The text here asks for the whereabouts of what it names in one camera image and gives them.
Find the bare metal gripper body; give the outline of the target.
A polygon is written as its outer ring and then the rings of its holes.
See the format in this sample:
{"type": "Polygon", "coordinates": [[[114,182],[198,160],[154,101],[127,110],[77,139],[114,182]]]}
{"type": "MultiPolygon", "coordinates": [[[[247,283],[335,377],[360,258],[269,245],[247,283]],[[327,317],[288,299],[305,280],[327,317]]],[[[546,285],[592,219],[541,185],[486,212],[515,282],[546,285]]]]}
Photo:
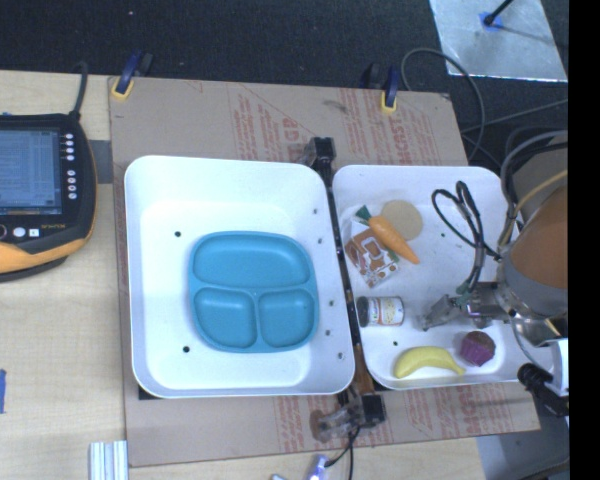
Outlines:
{"type": "Polygon", "coordinates": [[[501,297],[499,288],[495,281],[479,282],[468,298],[461,303],[462,313],[475,328],[487,328],[496,322],[510,321],[510,308],[501,297]]]}

